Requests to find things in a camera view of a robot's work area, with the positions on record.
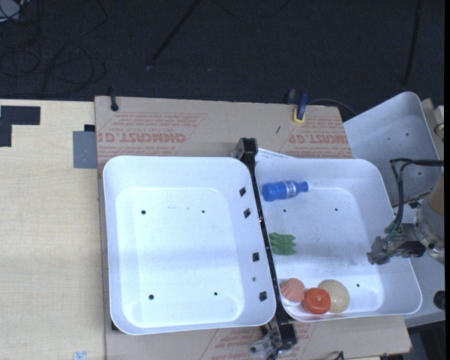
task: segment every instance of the bottle label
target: bottle label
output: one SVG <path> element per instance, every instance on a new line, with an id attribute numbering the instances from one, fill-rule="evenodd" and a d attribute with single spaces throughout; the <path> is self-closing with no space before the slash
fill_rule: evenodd
<path id="1" fill-rule="evenodd" d="M 293 181 L 285 181 L 286 198 L 294 197 L 297 194 L 297 187 Z"/>

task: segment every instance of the black fabric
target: black fabric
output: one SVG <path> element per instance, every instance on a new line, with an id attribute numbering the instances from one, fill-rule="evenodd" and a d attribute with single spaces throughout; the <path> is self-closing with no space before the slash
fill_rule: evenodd
<path id="1" fill-rule="evenodd" d="M 19 22 L 0 23 L 0 98 L 91 101 L 113 87 L 285 103 L 297 89 L 357 113 L 404 91 L 444 104 L 445 0 L 423 0 L 406 85 L 418 0 L 202 0 L 147 69 L 194 1 L 25 1 Z"/>

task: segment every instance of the green object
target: green object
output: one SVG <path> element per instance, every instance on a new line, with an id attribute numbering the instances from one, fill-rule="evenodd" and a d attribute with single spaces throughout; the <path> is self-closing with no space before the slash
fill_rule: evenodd
<path id="1" fill-rule="evenodd" d="M 268 238 L 273 254 L 289 256 L 296 253 L 296 250 L 293 249 L 296 246 L 293 242 L 296 239 L 294 235 L 281 235 L 280 233 L 272 232 L 268 234 Z"/>

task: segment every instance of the white tray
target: white tray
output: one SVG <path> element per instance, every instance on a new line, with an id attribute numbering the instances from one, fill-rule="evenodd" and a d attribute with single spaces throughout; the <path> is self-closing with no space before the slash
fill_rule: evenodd
<path id="1" fill-rule="evenodd" d="M 313 315 L 302 306 L 284 306 L 296 320 L 332 320 L 411 314 L 422 294 L 409 259 L 371 265 L 366 252 L 394 219 L 379 170 L 359 159 L 265 159 L 256 165 L 261 187 L 282 180 L 307 181 L 311 191 L 292 199 L 266 202 L 268 233 L 292 234 L 296 253 L 273 255 L 279 282 L 298 278 L 306 288 L 335 279 L 348 289 L 343 313 Z"/>
<path id="2" fill-rule="evenodd" d="M 103 170 L 110 312 L 130 335 L 258 326 L 276 299 L 248 168 L 138 157 Z"/>

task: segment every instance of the blue plastic bottle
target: blue plastic bottle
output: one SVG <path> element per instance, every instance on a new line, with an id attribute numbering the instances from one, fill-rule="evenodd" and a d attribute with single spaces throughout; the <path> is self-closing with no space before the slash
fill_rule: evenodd
<path id="1" fill-rule="evenodd" d="M 262 196 L 265 201 L 274 201 L 280 199 L 289 199 L 295 197 L 301 192 L 308 192 L 310 185 L 303 181 L 279 181 L 276 183 L 264 184 L 262 187 Z"/>

